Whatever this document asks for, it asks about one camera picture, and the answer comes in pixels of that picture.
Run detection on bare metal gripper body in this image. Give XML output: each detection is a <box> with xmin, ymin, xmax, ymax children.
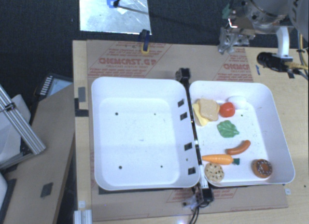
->
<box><xmin>228</xmin><ymin>5</ymin><xmax>291</xmax><ymax>40</ymax></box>

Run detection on white egg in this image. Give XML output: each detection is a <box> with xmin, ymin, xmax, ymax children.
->
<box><xmin>227</xmin><ymin>95</ymin><xmax>248</xmax><ymax>110</ymax></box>

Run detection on red tomato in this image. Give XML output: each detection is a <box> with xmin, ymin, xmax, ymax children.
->
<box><xmin>218</xmin><ymin>102</ymin><xmax>236</xmax><ymax>118</ymax></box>

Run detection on tan bread slice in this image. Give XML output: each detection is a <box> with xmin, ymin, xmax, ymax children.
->
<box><xmin>198</xmin><ymin>98</ymin><xmax>221</xmax><ymax>122</ymax></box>

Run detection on brown cardboard board red print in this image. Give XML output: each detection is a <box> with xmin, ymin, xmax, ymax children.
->
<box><xmin>86</xmin><ymin>40</ymin><xmax>289</xmax><ymax>223</ymax></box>

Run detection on yellow cheese slice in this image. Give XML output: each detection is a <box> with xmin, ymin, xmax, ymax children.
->
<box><xmin>192</xmin><ymin>101</ymin><xmax>210</xmax><ymax>127</ymax></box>

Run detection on green lettuce leaf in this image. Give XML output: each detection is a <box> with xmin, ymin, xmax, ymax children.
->
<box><xmin>216</xmin><ymin>120</ymin><xmax>240</xmax><ymax>139</ymax></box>

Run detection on white plastic tray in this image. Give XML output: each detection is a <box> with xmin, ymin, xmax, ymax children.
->
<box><xmin>189</xmin><ymin>80</ymin><xmax>296</xmax><ymax>188</ymax></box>
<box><xmin>91</xmin><ymin>76</ymin><xmax>201</xmax><ymax>192</ymax></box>

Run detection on thin black and white rod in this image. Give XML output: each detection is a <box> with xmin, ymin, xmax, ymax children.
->
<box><xmin>183</xmin><ymin>79</ymin><xmax>209</xmax><ymax>190</ymax></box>

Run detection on brown sausage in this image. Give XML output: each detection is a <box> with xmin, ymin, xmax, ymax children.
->
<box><xmin>225</xmin><ymin>140</ymin><xmax>252</xmax><ymax>156</ymax></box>

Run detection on orange carrot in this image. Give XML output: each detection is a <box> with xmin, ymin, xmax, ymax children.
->
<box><xmin>201</xmin><ymin>154</ymin><xmax>241</xmax><ymax>166</ymax></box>

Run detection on brown doughnut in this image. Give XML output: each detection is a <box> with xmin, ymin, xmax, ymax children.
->
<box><xmin>251</xmin><ymin>159</ymin><xmax>273</xmax><ymax>179</ymax></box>

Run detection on tan chocolate chip biscuit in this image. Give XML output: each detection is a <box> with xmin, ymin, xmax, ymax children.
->
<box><xmin>204</xmin><ymin>162</ymin><xmax>225</xmax><ymax>183</ymax></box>

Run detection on black cylinder on white bracket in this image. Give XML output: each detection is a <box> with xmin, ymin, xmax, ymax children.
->
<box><xmin>256</xmin><ymin>26</ymin><xmax>294</xmax><ymax>72</ymax></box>

